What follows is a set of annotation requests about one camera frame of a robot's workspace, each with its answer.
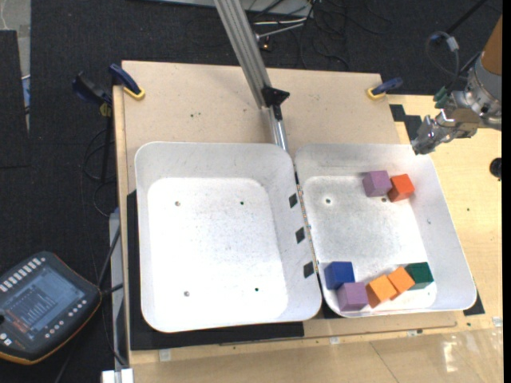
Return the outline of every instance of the colored cube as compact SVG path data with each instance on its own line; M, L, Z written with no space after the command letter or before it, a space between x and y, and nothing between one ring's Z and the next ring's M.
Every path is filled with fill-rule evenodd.
M410 290L421 290L430 285L434 279L428 263L412 263L405 267L410 277L415 281L415 285Z
M339 310L361 310L369 301L363 282L345 282L337 290Z
M415 285L414 279L410 276L410 274L406 272L403 267L398 267L396 270L392 271L388 277L398 292L394 297L391 297L390 299L397 298L400 294L409 290L412 286Z
M407 174L392 176L390 182L392 188L387 195L391 202L408 199L415 192L415 187Z
M366 285L366 292L371 308L375 308L398 293L386 275L381 275L369 282Z
M337 290L345 282L355 282L353 264L346 261L334 261L325 268L327 289Z
M362 179L362 185L367 197L386 195L392 188L392 183L386 170L366 173Z

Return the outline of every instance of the robotic end effector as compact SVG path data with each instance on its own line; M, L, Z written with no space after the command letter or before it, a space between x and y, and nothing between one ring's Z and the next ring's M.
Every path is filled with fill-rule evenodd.
M451 51L458 50L454 38L446 33L438 35L446 39ZM434 96L435 108L439 108L440 113L434 119L429 115L424 118L418 136L411 141L415 153L430 153L441 143L471 137L478 128L501 131L501 79L502 16L482 53L469 69L465 88L462 91L450 91L449 87L444 87Z

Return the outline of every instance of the black floor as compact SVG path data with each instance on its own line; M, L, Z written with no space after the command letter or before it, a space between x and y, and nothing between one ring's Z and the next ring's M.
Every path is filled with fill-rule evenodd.
M430 95L450 78L426 58L426 39L435 30L447 30L476 1L323 0L304 30L276 35L263 59L268 67L380 73L383 80L401 77L404 83L395 93ZM461 63L482 50L501 11L502 0L489 0L454 32ZM10 158L4 163L8 168L0 164L0 272L46 249L95 282L109 243L108 219L101 212L115 208L115 184L98 188L97 181L83 174L85 151L105 119L73 93L73 78L83 70L108 89L107 69L113 62L236 65L236 56L214 9L155 2L32 0L31 41L30 139L19 128L19 96L10 97L9 112L17 110L13 130L6 132L13 139L0 145L0 161ZM6 65L6 50L0 48ZM446 68L454 67L445 47L434 47L434 52ZM4 68L0 64L0 81L8 72ZM19 74L14 76L12 81L19 79ZM2 83L2 100L13 90L15 86ZM0 111L3 121L1 103ZM101 145L102 138L92 148ZM100 155L87 167L94 175L101 170ZM112 154L109 166L113 164ZM107 334L111 330L99 314L78 341L62 381L99 381L102 370L113 368ZM29 367L0 361L0 382L54 381L68 352Z

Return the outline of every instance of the blue block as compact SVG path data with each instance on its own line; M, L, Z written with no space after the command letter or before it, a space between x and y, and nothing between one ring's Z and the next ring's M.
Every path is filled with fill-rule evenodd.
M327 289L337 290L345 282L355 282L353 264L345 261L334 261L325 268Z

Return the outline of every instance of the white tray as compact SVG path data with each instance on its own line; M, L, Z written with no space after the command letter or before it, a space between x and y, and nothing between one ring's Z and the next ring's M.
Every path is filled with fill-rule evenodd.
M141 309L152 328L315 316L321 292L284 150L152 142L138 150L135 171Z
M476 288L428 155L416 156L411 146L400 144L310 144L298 150L295 166L323 295L335 313L362 317L473 305ZM415 193L396 203L367 197L362 178L375 170L407 173ZM434 282L374 309L342 312L324 280L332 261L352 262L355 281L364 283L400 265L427 261Z

